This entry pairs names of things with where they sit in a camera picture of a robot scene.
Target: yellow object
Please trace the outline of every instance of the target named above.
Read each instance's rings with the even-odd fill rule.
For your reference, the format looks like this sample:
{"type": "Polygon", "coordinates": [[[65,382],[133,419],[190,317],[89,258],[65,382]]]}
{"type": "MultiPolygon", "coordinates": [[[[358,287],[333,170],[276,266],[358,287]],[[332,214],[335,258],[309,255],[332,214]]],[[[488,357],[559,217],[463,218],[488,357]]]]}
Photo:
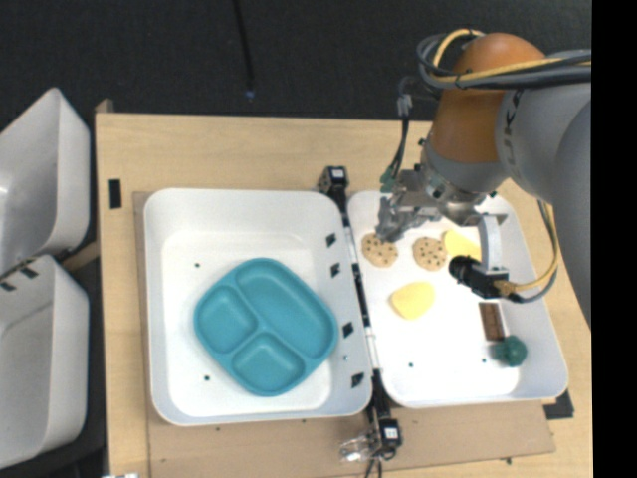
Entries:
{"type": "Polygon", "coordinates": [[[427,282],[416,282],[395,291],[389,301],[398,314],[413,321],[431,308],[434,298],[433,285],[427,282]]]}
{"type": "Polygon", "coordinates": [[[451,257],[471,257],[478,261],[482,260],[482,253],[480,251],[480,245],[474,243],[472,240],[467,239],[464,235],[456,232],[455,230],[448,230],[442,238],[442,242],[445,245],[447,253],[451,257]]]}

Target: blue divided tray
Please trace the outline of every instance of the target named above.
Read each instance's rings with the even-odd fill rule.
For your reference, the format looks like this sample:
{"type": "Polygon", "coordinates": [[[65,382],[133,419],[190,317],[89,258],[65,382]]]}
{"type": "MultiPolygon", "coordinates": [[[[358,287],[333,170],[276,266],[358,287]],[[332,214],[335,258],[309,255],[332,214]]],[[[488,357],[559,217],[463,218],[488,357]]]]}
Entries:
{"type": "Polygon", "coordinates": [[[197,303],[194,327],[208,353],[261,396],[303,382],[338,339],[329,307],[290,269],[265,258],[244,262],[213,285],[197,303]]]}

